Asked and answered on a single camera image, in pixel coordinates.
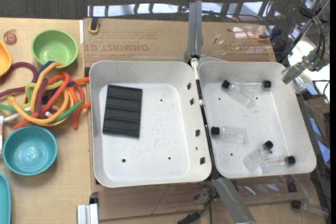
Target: green bowl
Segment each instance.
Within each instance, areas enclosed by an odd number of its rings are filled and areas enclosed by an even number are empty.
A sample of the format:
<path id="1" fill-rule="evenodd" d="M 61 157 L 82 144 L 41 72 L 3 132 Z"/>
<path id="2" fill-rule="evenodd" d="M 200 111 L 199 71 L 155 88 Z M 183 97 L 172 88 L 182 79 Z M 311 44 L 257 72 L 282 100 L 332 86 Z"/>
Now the green bowl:
<path id="1" fill-rule="evenodd" d="M 74 38 L 57 29 L 48 29 L 38 33 L 32 42 L 31 49 L 35 59 L 41 65 L 48 61 L 65 64 L 57 68 L 69 66 L 78 55 L 78 46 Z"/>
<path id="2" fill-rule="evenodd" d="M 3 159 L 13 172 L 33 176 L 47 170 L 55 161 L 57 143 L 53 134 L 36 125 L 15 130 L 6 139 Z"/>

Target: black cap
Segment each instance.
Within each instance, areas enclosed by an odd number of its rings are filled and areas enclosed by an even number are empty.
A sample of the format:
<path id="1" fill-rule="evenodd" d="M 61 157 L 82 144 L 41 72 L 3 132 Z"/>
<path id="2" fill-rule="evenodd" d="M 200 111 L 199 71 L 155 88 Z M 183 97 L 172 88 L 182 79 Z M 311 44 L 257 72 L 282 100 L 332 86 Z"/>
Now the black cap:
<path id="1" fill-rule="evenodd" d="M 291 205 L 291 207 L 294 208 L 294 209 L 300 209 L 302 203 L 301 203 L 300 201 L 298 201 L 298 200 L 292 200 L 292 201 L 290 202 L 290 205 Z"/>
<path id="2" fill-rule="evenodd" d="M 286 160 L 287 160 L 288 165 L 293 165 L 295 163 L 294 156 L 287 156 Z"/>
<path id="3" fill-rule="evenodd" d="M 272 82 L 270 82 L 269 80 L 264 80 L 263 85 L 264 85 L 264 88 L 271 88 Z"/>
<path id="4" fill-rule="evenodd" d="M 223 84 L 222 84 L 222 87 L 225 88 L 225 89 L 228 89 L 230 87 L 231 83 L 228 82 L 227 80 L 224 80 Z"/>
<path id="5" fill-rule="evenodd" d="M 221 130 L 219 129 L 219 127 L 211 127 L 210 132 L 213 135 L 219 135 L 219 133 L 221 132 Z"/>
<path id="6" fill-rule="evenodd" d="M 270 150 L 273 147 L 273 143 L 270 140 L 268 140 L 264 143 L 264 147 Z"/>

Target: table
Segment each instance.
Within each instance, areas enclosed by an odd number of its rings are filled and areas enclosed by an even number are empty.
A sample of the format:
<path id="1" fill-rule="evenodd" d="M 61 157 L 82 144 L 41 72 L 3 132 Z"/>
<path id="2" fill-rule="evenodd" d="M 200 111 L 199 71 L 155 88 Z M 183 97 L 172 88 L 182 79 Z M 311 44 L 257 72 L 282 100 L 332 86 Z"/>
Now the table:
<path id="1" fill-rule="evenodd" d="M 80 44 L 78 20 L 0 18 L 0 30 L 4 33 L 16 29 L 17 43 L 8 45 L 13 63 L 25 61 L 40 68 L 30 52 L 30 43 L 40 31 L 58 28 L 68 32 L 76 40 L 79 52 L 77 61 L 67 68 L 73 79 L 84 76 L 84 47 Z M 0 86 L 0 91 L 23 86 L 30 80 L 29 71 L 15 70 Z M 6 124 L 5 138 L 12 131 L 14 124 Z M 88 136 L 88 117 L 84 110 L 77 130 L 72 128 L 72 116 L 59 125 L 50 128 L 58 143 L 58 155 L 55 163 L 46 172 L 32 177 L 12 173 L 0 159 L 0 172 L 10 184 L 12 194 L 12 224 L 40 223 L 76 223 L 76 208 L 88 204 L 91 195 L 90 152 Z M 318 203 L 313 184 L 307 185 L 307 192 L 312 201 Z M 290 210 L 288 202 L 248 206 L 256 221 L 260 223 L 324 223 L 318 217 L 305 217 Z M 177 223 L 187 213 L 137 217 L 128 219 L 106 220 L 101 223 Z M 213 223 L 231 223 L 226 210 L 213 210 Z M 198 223 L 209 223 L 209 211 L 205 211 Z"/>

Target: blue bowl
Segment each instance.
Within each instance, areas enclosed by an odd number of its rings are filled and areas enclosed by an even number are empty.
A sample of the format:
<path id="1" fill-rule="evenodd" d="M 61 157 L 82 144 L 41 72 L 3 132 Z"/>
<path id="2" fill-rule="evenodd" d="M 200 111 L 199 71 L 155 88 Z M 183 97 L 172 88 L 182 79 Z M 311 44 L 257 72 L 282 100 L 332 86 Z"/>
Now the blue bowl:
<path id="1" fill-rule="evenodd" d="M 7 167 L 23 176 L 44 172 L 53 164 L 56 155 L 57 143 L 53 134 L 35 125 L 15 130 L 3 147 L 3 159 Z"/>

